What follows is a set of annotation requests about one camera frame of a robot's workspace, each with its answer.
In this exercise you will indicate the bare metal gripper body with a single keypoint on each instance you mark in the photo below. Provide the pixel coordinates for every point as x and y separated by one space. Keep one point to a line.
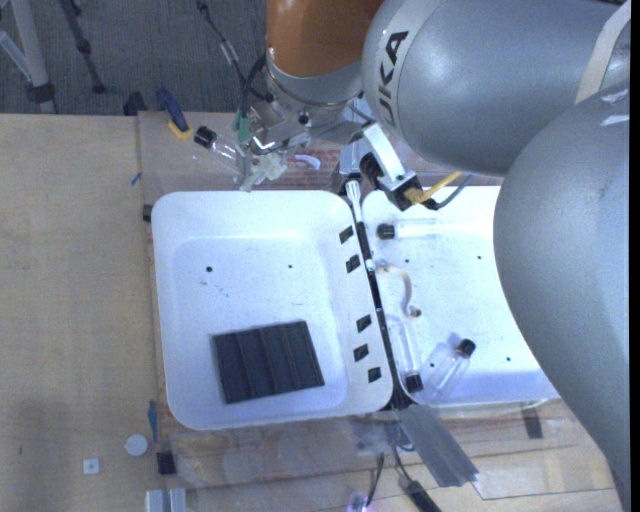
283 124

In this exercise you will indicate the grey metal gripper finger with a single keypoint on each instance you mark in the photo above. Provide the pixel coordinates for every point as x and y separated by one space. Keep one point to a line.
270 166
245 172

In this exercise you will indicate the clear plastic bottle black cap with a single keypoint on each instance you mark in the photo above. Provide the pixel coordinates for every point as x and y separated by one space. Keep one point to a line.
400 230
450 362
205 136
407 350

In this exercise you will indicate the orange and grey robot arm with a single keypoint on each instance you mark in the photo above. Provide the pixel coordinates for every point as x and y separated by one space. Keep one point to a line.
500 100

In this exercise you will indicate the white plastic tray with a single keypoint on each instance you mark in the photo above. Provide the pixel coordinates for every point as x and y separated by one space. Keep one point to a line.
250 280
465 300

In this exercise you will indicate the thin black and white rod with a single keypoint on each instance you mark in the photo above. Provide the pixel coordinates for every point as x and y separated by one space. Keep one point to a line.
372 280

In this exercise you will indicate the clear curved plastic tube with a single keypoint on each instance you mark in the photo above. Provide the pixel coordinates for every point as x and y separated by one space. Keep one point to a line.
406 285

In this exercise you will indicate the black ribbed rectangular slab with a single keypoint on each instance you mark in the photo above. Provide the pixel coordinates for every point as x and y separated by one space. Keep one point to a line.
267 361

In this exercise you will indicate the white round disc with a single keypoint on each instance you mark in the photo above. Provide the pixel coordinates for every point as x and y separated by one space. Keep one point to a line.
136 444

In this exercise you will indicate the small white square piece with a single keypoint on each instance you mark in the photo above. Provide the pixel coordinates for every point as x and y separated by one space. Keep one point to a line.
90 465

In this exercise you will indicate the black cylinder on white bracket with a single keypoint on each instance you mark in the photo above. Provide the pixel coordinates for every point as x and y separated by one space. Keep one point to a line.
392 170

